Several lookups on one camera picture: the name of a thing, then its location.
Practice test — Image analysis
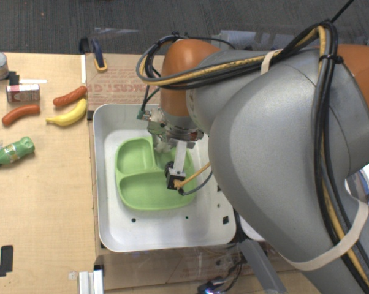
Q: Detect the orange sausage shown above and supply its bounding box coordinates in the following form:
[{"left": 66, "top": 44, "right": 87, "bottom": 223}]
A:
[
  {"left": 1, "top": 104, "right": 41, "bottom": 127},
  {"left": 52, "top": 85, "right": 88, "bottom": 108}
]

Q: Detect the black cylinder on white bracket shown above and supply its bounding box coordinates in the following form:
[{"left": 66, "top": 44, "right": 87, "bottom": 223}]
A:
[{"left": 164, "top": 140, "right": 196, "bottom": 193}]

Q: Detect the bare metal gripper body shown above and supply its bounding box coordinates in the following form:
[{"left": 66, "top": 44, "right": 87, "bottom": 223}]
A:
[{"left": 146, "top": 107, "right": 205, "bottom": 149}]

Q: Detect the green bottle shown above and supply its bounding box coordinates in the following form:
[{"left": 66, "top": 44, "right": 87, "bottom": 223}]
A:
[{"left": 0, "top": 136, "right": 36, "bottom": 170}]

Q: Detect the white plastic tray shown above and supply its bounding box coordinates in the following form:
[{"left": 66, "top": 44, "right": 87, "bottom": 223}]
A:
[{"left": 92, "top": 103, "right": 237, "bottom": 254}]

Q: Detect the black block with wires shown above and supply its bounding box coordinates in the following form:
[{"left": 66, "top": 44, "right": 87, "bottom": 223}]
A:
[{"left": 197, "top": 276, "right": 226, "bottom": 294}]

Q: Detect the yellow banana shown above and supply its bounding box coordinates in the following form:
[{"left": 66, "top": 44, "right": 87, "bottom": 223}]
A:
[{"left": 45, "top": 97, "right": 88, "bottom": 127}]

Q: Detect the green divided plate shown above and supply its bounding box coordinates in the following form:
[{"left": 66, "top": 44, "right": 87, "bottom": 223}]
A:
[{"left": 114, "top": 136, "right": 199, "bottom": 211}]

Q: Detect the pink and white carton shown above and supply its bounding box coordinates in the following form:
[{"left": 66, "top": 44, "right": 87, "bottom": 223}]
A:
[{"left": 6, "top": 83, "right": 41, "bottom": 104}]

